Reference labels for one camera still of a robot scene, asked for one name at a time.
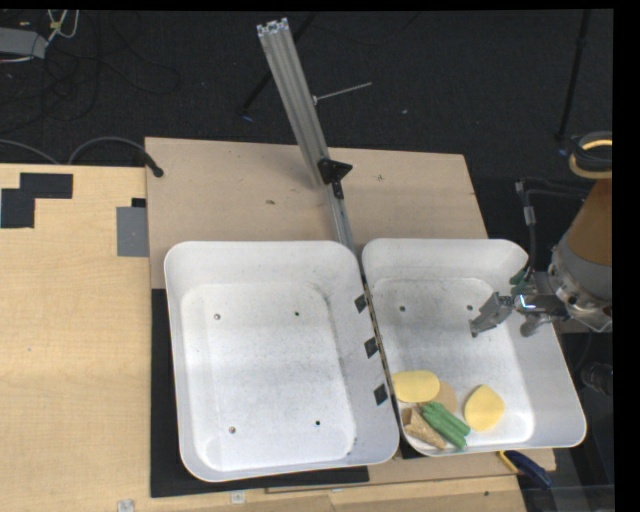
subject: white plastic tray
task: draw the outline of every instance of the white plastic tray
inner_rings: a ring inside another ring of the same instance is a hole
[[[550,324],[525,338],[519,330],[524,317],[514,312],[471,336],[469,320],[493,292],[510,294],[509,278],[526,260],[505,240],[378,239],[365,246],[363,268],[389,372],[435,372],[456,391],[461,418],[467,396],[480,384],[506,404],[492,430],[467,436],[464,451],[441,451],[406,436],[418,452],[570,447],[583,440],[584,414]]]
[[[219,482],[393,456],[398,425],[380,353],[366,350],[374,331],[348,249],[184,242],[165,277],[180,453],[193,475]]]

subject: wooden table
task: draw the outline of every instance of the wooden table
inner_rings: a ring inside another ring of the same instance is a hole
[[[136,512],[526,510],[516,477],[491,453],[396,457],[371,466],[364,485],[247,490],[243,506],[228,492],[151,498],[150,290],[163,283],[161,243],[179,238],[176,219],[189,212],[159,198],[181,204],[186,192],[174,187],[172,195],[168,187],[180,169],[197,164],[206,177],[210,166],[219,197],[208,198],[207,215],[227,219],[218,224],[219,239],[255,238],[263,233],[255,218],[274,215],[278,233],[295,222],[296,238],[322,237],[328,228],[309,228],[324,210],[301,200],[311,192],[282,171],[284,158],[298,172],[295,146],[149,139],[147,150],[167,172],[165,189],[149,194],[150,237],[157,237],[150,258],[118,256],[116,235],[116,209],[148,196],[148,170],[0,165],[2,189],[18,189],[21,173],[73,175],[72,198],[35,199],[33,228],[0,229],[1,510],[113,512],[122,500],[132,500]],[[332,157],[356,163],[343,186],[359,247],[394,234],[486,237],[462,156],[332,149]],[[266,185],[260,178],[276,168],[282,174]],[[231,182],[244,185],[232,189]],[[173,226],[156,229],[166,218]],[[555,468],[552,450],[527,454]]]

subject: black floor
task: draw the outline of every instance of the black floor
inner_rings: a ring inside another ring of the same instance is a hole
[[[282,17],[294,33],[311,21],[297,49],[312,94],[371,82],[319,101],[327,144],[464,155],[490,238],[530,248],[516,180],[590,186],[569,170],[562,137],[612,130],[613,9],[81,11],[75,35],[54,38],[44,59],[0,54],[0,161],[46,161],[7,141],[61,163],[104,136],[295,144],[273,82],[257,89],[268,65],[256,25]],[[46,10],[0,10],[2,28],[47,37],[48,24]],[[103,142],[73,163],[132,165],[134,153]],[[580,204],[536,196],[536,268]],[[611,335],[563,345],[570,366],[612,364]],[[583,485],[607,486],[612,397],[591,391],[581,391],[588,437],[570,452]]]

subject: black bracket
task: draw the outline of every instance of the black bracket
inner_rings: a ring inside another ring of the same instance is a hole
[[[353,165],[336,162],[330,158],[321,158],[318,162],[318,169],[320,170],[320,176],[322,176],[324,184],[328,185],[331,183],[331,186],[333,187],[333,195],[338,199],[344,199],[340,180],[344,178],[351,169],[353,169]]]

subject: yellow ring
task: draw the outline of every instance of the yellow ring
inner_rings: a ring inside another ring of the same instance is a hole
[[[593,140],[591,142],[587,142],[582,149],[591,149],[596,146],[613,146],[613,141],[609,139],[600,139]],[[582,178],[589,178],[592,180],[603,180],[603,179],[611,179],[611,175],[613,174],[613,166],[611,168],[605,169],[604,171],[588,171],[583,169],[582,167],[578,167],[576,162],[576,155],[571,154],[569,157],[569,168],[573,171],[574,174],[581,176]]]

